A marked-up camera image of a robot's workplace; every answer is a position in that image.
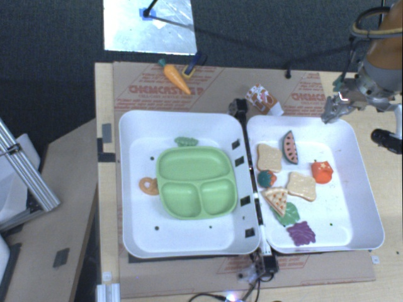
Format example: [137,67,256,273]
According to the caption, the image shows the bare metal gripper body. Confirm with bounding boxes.
[332,74,396,112]

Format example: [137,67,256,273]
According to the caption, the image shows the watermelon slice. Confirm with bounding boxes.
[281,130,300,165]

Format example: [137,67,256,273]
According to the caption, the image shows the orange bell pepper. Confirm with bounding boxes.
[310,159,334,185]

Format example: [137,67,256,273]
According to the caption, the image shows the white and brown carton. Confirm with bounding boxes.
[245,83,285,117]

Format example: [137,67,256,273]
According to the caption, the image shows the tan bread slice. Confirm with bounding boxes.
[287,171,317,203]
[256,143,283,174]

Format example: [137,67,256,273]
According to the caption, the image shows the red strawberry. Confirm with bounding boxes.
[257,169,278,188]

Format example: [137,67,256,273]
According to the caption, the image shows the white plastic tray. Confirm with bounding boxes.
[246,115,386,255]
[118,109,263,259]

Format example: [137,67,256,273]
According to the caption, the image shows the pizza slice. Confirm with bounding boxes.
[261,186,289,218]

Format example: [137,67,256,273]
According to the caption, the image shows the thin black and white rod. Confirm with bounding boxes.
[236,103,272,255]

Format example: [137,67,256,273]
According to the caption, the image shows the green lettuce leaf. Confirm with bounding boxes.
[270,201,301,227]

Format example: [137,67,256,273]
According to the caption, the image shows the brown cardboard board red print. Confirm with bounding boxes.
[111,61,377,291]

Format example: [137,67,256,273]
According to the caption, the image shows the purple grapes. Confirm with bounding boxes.
[287,220,317,247]

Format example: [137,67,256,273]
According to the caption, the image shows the green pea pod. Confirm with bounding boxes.
[174,136,200,148]

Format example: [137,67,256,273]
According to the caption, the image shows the green divided plate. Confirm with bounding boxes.
[155,146,239,221]

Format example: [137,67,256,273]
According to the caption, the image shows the orange carrot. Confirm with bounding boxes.
[157,58,193,96]

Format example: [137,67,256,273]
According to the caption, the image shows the orange pretzel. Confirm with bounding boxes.
[138,176,160,196]

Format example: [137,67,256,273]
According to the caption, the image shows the black cylinder on white bracket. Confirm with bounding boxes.
[370,98,403,155]

